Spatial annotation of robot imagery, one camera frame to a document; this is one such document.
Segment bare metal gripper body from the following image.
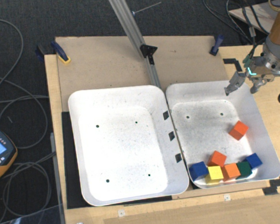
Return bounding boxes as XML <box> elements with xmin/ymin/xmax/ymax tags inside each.
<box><xmin>244</xmin><ymin>54</ymin><xmax>280</xmax><ymax>79</ymax></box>

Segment orange cube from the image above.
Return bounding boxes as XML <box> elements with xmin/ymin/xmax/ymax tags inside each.
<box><xmin>227</xmin><ymin>119</ymin><xmax>250</xmax><ymax>142</ymax></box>
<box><xmin>220</xmin><ymin>162</ymin><xmax>242</xmax><ymax>182</ymax></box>
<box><xmin>206</xmin><ymin>149</ymin><xmax>228</xmax><ymax>169</ymax></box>

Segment white plastic tray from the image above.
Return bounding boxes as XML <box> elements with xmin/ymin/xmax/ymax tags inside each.
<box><xmin>66</xmin><ymin>82</ymin><xmax>192</xmax><ymax>209</ymax></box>
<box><xmin>164</xmin><ymin>75</ymin><xmax>280</xmax><ymax>192</ymax></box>

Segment blue cube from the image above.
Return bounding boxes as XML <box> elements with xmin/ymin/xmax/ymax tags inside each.
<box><xmin>242</xmin><ymin>152</ymin><xmax>264</xmax><ymax>170</ymax></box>
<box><xmin>188</xmin><ymin>160</ymin><xmax>210</xmax><ymax>182</ymax></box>

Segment green cube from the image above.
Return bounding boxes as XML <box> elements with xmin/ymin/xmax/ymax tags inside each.
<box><xmin>235</xmin><ymin>160</ymin><xmax>253</xmax><ymax>180</ymax></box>

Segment yellow cube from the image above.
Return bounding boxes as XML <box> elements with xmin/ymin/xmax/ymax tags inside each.
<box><xmin>204</xmin><ymin>164</ymin><xmax>225</xmax><ymax>185</ymax></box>

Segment brown cardboard board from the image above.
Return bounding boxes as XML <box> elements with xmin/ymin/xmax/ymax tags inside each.
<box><xmin>54</xmin><ymin>21</ymin><xmax>271</xmax><ymax>209</ymax></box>

